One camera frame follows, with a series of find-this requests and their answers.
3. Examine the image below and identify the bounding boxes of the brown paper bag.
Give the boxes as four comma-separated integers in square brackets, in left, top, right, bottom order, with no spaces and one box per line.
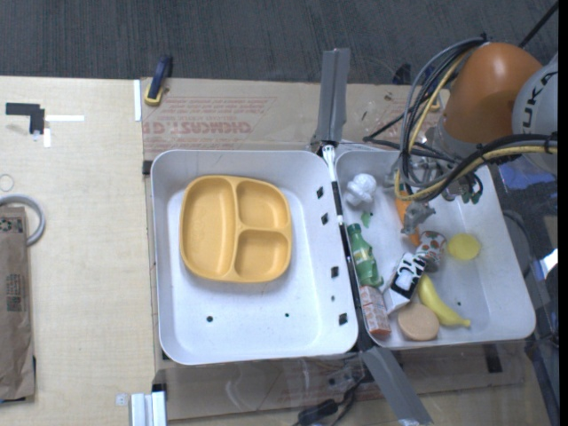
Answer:
[0,206,37,402]

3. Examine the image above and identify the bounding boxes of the yellow banana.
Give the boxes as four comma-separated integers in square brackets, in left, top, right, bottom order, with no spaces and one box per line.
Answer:
[416,273,472,328]

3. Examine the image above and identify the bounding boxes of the yellow round lemon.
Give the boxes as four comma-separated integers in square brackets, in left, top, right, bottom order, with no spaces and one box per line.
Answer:
[446,233,482,262]

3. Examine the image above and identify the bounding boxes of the black and white carton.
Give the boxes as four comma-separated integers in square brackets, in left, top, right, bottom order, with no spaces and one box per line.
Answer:
[383,251,428,315]

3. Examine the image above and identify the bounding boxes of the yellow divided plate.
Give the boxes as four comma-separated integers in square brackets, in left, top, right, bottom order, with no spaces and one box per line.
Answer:
[178,174,294,284]

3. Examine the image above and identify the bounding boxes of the brown cardboard board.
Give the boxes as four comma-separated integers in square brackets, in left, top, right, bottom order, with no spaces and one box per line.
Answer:
[139,76,533,421]

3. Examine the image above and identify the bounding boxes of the tan round biscuit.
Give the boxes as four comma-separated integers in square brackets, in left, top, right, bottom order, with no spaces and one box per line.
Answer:
[397,303,441,343]

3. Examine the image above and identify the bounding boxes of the orange juice carton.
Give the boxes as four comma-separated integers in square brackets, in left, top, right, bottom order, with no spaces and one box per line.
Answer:
[358,285,393,341]

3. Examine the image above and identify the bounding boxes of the green plastic bottle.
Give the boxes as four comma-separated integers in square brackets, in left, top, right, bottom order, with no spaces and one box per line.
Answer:
[346,223,384,288]

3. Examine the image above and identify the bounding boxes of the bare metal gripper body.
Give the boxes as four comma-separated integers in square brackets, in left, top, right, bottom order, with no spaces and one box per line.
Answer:
[416,151,474,202]

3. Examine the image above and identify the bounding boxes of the white can with orange print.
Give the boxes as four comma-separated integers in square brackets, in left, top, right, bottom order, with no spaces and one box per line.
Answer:
[414,230,447,272]

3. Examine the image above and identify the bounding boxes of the orange carrot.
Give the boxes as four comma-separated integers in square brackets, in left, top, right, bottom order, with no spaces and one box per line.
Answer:
[395,184,422,247]

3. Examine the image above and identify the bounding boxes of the white plastic tray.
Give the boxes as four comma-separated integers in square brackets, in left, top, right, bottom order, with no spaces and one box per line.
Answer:
[149,148,359,367]
[333,148,537,351]

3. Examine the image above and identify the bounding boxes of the white toy cauliflower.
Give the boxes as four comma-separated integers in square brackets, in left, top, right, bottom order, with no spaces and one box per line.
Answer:
[345,173,378,208]

